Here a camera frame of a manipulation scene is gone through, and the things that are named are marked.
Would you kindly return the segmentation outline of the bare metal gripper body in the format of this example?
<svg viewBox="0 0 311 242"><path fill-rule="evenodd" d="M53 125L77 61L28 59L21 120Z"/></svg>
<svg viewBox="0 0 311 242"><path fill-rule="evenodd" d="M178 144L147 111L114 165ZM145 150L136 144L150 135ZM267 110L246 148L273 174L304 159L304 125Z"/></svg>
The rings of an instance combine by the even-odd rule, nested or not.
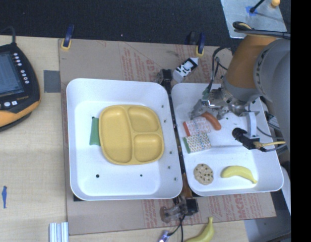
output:
<svg viewBox="0 0 311 242"><path fill-rule="evenodd" d="M237 116L240 116L246 111L246 107L249 105L248 101L242 101L232 95L225 88L218 88L203 91L203 100L207 106L211 109L219 109L222 114L223 111L230 111Z"/></svg>

